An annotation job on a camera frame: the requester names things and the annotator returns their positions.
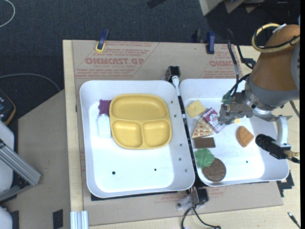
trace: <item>yellow divided plate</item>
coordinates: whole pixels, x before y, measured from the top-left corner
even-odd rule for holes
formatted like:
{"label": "yellow divided plate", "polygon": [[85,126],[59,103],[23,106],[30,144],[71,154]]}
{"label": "yellow divided plate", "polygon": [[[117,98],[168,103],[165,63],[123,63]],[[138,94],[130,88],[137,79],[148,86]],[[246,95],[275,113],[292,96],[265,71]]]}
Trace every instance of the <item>yellow divided plate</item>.
{"label": "yellow divided plate", "polygon": [[165,146],[172,137],[171,118],[164,100],[150,94],[122,94],[110,103],[111,132],[128,149]]}

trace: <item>black connector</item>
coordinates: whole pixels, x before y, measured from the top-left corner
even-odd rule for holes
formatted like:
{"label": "black connector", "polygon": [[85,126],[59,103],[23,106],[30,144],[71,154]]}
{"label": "black connector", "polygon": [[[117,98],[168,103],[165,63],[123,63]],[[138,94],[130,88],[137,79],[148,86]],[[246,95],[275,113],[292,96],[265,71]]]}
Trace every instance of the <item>black connector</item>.
{"label": "black connector", "polygon": [[255,143],[277,159],[288,158],[288,155],[285,154],[285,151],[289,151],[291,149],[290,145],[280,145],[272,137],[266,136],[264,134],[259,134],[255,139]]}
{"label": "black connector", "polygon": [[209,201],[208,192],[205,188],[197,188],[197,195],[198,195],[198,204],[204,204],[205,202]]}
{"label": "black connector", "polygon": [[300,163],[300,160],[297,159],[296,157],[290,157],[289,160],[292,161],[292,162],[294,162],[294,163],[297,163],[297,164]]}
{"label": "black connector", "polygon": [[168,66],[166,72],[165,72],[165,80],[172,83],[172,77],[180,76],[180,67],[179,66]]}

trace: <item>yellow cheese cube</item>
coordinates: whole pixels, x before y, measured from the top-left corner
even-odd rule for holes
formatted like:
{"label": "yellow cheese cube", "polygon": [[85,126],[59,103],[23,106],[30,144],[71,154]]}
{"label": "yellow cheese cube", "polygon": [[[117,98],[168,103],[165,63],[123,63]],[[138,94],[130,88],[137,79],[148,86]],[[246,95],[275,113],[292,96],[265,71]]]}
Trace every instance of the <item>yellow cheese cube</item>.
{"label": "yellow cheese cube", "polygon": [[234,120],[234,123],[235,123],[235,124],[238,124],[238,123],[240,123],[240,122],[241,122],[241,119],[240,119],[240,118]]}
{"label": "yellow cheese cube", "polygon": [[199,100],[196,100],[195,102],[188,105],[185,110],[191,118],[194,118],[195,116],[202,114],[205,111],[205,107]]}

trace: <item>pizza slice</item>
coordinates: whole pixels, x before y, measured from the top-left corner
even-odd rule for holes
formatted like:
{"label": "pizza slice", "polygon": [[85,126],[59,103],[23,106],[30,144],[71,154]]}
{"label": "pizza slice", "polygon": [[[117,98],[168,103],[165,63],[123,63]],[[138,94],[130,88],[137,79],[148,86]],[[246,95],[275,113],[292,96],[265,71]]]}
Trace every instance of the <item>pizza slice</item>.
{"label": "pizza slice", "polygon": [[212,134],[213,130],[209,124],[207,124],[203,119],[198,119],[192,134],[192,138],[203,137]]}

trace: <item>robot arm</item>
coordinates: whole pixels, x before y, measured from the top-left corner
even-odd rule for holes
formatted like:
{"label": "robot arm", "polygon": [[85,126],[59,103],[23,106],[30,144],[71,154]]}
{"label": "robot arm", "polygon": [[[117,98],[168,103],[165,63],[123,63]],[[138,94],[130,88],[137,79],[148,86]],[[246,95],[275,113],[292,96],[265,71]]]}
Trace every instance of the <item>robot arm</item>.
{"label": "robot arm", "polygon": [[[256,36],[268,27],[276,29],[265,47],[258,47]],[[265,25],[255,32],[252,45],[261,54],[252,72],[236,83],[245,80],[244,89],[237,92],[235,85],[223,96],[218,122],[229,125],[234,119],[244,116],[276,121],[278,139],[275,141],[271,137],[259,135],[256,144],[278,159],[288,158],[299,162],[294,158],[299,153],[291,152],[290,145],[286,143],[288,129],[285,128],[285,121],[291,116],[275,116],[271,111],[300,99],[300,26]]]}

